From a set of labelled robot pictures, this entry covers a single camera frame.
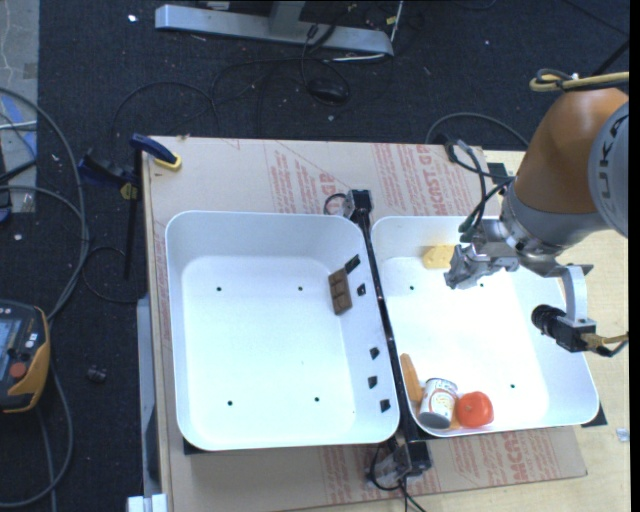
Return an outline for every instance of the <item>white bin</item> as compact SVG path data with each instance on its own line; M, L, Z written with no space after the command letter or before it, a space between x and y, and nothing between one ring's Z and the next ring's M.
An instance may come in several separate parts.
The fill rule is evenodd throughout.
M394 434L391 363L355 224L189 211L170 221L166 245L177 419L189 443L234 450ZM337 315L328 276L356 255L353 307Z
M444 378L458 386L458 395L483 391L494 406L494 421L484 427L421 427L452 437L590 421L599 398L585 356L559 347L531 322L540 304L565 310L557 280L521 267L452 290L444 279L447 269L425 268L426 249L455 245L463 220L384 217L372 229L398 354L409 354L423 386L432 377Z

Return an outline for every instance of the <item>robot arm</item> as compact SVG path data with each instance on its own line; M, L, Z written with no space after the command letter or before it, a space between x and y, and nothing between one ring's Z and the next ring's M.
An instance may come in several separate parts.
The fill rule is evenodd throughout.
M484 219L469 245L455 248L445 280L452 289L520 265L559 277L567 310L538 307L532 320L570 351L611 356L628 337L605 339L587 317L585 275L591 265L556 258L589 234L615 229L628 237L629 98L606 88L563 94L551 106L507 186L498 219ZM619 343L615 350L605 347Z

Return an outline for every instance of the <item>cardboard sheet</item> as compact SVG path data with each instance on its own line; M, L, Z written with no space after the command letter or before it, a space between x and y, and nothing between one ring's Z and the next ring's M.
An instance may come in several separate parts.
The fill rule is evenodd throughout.
M478 177L439 146L158 137L178 153L176 173L148 160L170 482L174 512L300 510L395 499L364 477L372 446L185 455L176 422L164 232L185 210L321 213L325 198L371 190L374 220L386 215L466 215ZM488 215L497 214L492 200ZM410 480L414 496L586 475L572 427L429 442L434 467Z

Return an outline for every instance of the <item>yellow device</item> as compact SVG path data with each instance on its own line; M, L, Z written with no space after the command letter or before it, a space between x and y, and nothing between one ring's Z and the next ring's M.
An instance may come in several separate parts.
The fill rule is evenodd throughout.
M23 412L40 399L51 345L44 312L0 299L0 410Z

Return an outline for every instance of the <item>red tomato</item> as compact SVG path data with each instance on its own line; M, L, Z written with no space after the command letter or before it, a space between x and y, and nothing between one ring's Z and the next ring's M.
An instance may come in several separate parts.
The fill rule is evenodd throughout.
M493 404L482 391L465 393L456 402L456 416L463 427L481 427L493 421Z

